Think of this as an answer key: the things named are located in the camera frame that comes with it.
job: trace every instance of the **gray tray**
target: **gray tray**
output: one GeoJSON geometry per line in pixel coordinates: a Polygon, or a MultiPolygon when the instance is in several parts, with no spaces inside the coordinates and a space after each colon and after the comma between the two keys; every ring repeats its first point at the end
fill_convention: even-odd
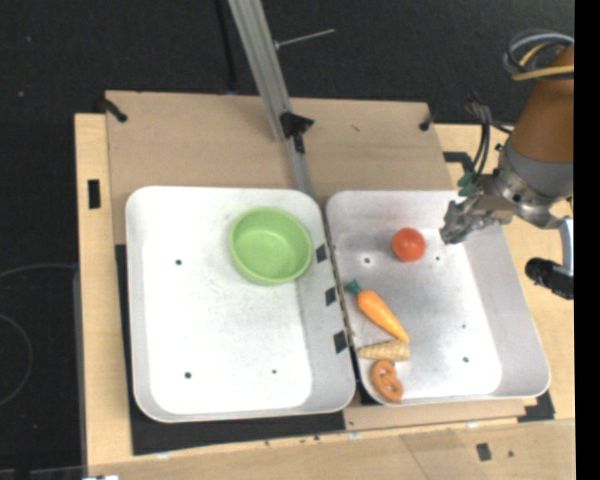
{"type": "Polygon", "coordinates": [[[149,417],[302,415],[351,401],[355,378],[338,345],[344,322],[315,201],[295,190],[145,187],[127,202],[126,226],[134,390],[149,417]],[[285,210],[309,231],[316,254],[295,282],[257,286],[234,267],[230,225],[255,206],[285,210]]]}
{"type": "MultiPolygon", "coordinates": [[[[351,191],[327,203],[340,284],[352,279],[387,302],[410,334],[411,358],[397,362],[405,387],[388,403],[370,382],[373,360],[357,358],[377,401],[414,405],[533,397],[549,384],[549,367],[499,226],[444,245],[439,228],[452,191],[351,191]],[[414,227],[427,241],[416,262],[398,260],[393,234],[414,227]]],[[[343,295],[353,345],[391,339],[343,295]]]]}

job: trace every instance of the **orange donut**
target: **orange donut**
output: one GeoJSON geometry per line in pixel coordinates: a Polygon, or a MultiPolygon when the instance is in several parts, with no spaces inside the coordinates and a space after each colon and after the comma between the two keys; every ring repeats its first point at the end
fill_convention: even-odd
{"type": "Polygon", "coordinates": [[[371,382],[389,402],[399,402],[402,399],[404,387],[396,376],[395,367],[386,359],[376,361],[371,367],[371,382]]]}

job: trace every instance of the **orange carrot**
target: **orange carrot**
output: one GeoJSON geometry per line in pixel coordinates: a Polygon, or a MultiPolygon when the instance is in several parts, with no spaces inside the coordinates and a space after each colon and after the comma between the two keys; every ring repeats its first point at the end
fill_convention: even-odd
{"type": "Polygon", "coordinates": [[[396,338],[409,343],[407,331],[376,292],[362,290],[356,281],[351,281],[344,289],[356,296],[358,307],[373,323],[396,338]]]}

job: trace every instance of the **green bowl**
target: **green bowl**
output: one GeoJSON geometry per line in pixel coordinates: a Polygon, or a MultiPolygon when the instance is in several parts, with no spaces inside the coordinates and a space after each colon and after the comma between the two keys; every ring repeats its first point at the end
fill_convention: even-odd
{"type": "Polygon", "coordinates": [[[229,245],[244,277],[257,284],[282,284],[300,277],[311,263],[309,232],[277,208],[253,208],[232,224],[229,245]]]}

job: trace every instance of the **black clamp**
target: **black clamp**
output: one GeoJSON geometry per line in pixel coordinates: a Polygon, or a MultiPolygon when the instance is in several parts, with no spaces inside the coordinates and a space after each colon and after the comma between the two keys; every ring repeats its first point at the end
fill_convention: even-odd
{"type": "Polygon", "coordinates": [[[304,153],[304,142],[302,134],[306,132],[315,123],[313,119],[302,117],[291,112],[285,112],[280,116],[282,131],[287,139],[293,137],[293,144],[298,153],[304,153]]]}

